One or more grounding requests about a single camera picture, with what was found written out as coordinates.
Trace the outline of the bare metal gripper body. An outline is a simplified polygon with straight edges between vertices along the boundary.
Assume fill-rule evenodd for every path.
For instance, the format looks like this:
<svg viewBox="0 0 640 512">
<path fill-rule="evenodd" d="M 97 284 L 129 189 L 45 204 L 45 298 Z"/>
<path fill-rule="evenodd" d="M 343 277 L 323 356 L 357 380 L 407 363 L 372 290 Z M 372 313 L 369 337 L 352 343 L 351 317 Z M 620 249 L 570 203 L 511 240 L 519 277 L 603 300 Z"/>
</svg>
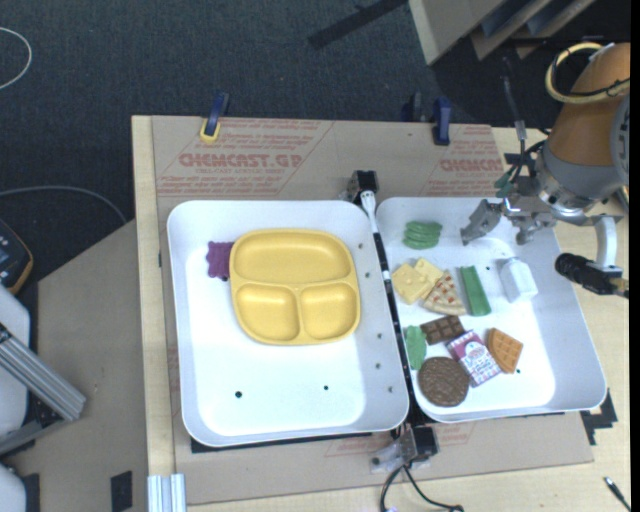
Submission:
<svg viewBox="0 0 640 512">
<path fill-rule="evenodd" d="M 503 215 L 514 225 L 519 216 L 548 215 L 558 221 L 575 226 L 591 226 L 593 218 L 588 212 L 595 202 L 589 197 L 573 194 L 565 188 L 555 190 L 501 189 Z"/>
</svg>

